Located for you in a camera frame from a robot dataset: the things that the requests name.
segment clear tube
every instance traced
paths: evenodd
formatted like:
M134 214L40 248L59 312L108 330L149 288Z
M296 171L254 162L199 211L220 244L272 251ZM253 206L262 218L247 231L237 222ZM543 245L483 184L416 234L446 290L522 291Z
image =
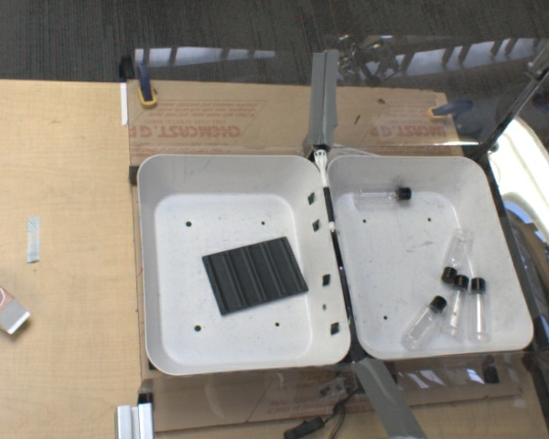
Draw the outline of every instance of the clear tube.
M468 337L472 341L483 342L490 339L488 329L490 304L486 295L486 282L482 278L472 278L469 298Z
M404 331L401 337L403 346L412 351L426 346L438 334L446 306L447 301L441 296L436 296L431 304L423 307Z
M467 276L460 274L456 277L447 320L442 326L443 332L459 339L462 339L466 332L468 285L469 279Z
M473 233L464 228L456 228L447 246L444 267L460 270L468 265L469 252L474 241Z
M409 201L411 196L412 192L408 187L398 187L394 190L359 188L354 196L354 205L360 210L393 207L399 202Z

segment dark floor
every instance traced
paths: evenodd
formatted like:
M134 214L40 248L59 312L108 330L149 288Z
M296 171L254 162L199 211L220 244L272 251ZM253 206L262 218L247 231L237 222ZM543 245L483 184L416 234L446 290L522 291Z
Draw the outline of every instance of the dark floor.
M326 35L548 37L549 0L0 0L0 78L116 81L138 47L288 51Z

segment wooden table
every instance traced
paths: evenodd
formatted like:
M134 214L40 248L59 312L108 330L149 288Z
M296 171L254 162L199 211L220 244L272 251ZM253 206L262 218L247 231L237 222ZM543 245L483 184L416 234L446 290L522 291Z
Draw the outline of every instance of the wooden table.
M0 283L31 312L0 331L0 438L113 438L140 385L128 134L117 84L0 80ZM27 263L27 218L40 262ZM429 437L546 437L533 382L518 398L415 407ZM159 437L273 437L297 424ZM313 438L327 437L328 431ZM386 437L372 412L339 437Z

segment white tray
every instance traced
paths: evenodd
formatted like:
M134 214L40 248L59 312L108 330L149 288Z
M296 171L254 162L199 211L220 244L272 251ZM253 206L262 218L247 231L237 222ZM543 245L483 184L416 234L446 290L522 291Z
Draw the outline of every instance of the white tray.
M183 375L345 357L350 330L323 190L306 159L157 155L141 165L138 193L146 351L158 369ZM308 292L222 316L202 256L283 236Z
M422 358L517 350L531 342L533 322L478 165L463 157L341 156L329 163L328 175L358 338L370 355ZM411 201L374 212L354 206L359 187L394 186L410 187ZM442 335L423 351L408 351L400 338L411 318L434 295L450 291L440 277L456 227L473 231L472 263L489 284L490 341Z

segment glass vial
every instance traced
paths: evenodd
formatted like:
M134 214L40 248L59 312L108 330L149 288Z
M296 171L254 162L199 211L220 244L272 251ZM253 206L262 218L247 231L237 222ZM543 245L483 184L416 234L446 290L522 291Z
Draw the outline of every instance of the glass vial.
M456 270L455 275L457 275L460 269L468 265L469 252L473 241L474 236L470 230L456 228L453 231L449 239L449 245L447 246L446 258L444 259L444 276L449 269Z
M357 209L375 209L392 207L398 202L409 201L413 192L409 187L398 187L395 190L373 190L360 188L354 197Z
M463 338L465 335L464 325L467 323L466 302L468 297L469 278L459 274L454 283L454 291L451 296L449 313L442 331L456 338Z
M446 299L436 296L423 307L404 331L401 338L403 346L410 350L423 348L439 332L446 306Z
M486 296L486 281L483 278L472 278L470 288L468 337L472 341L487 341L490 339L488 330L490 308Z

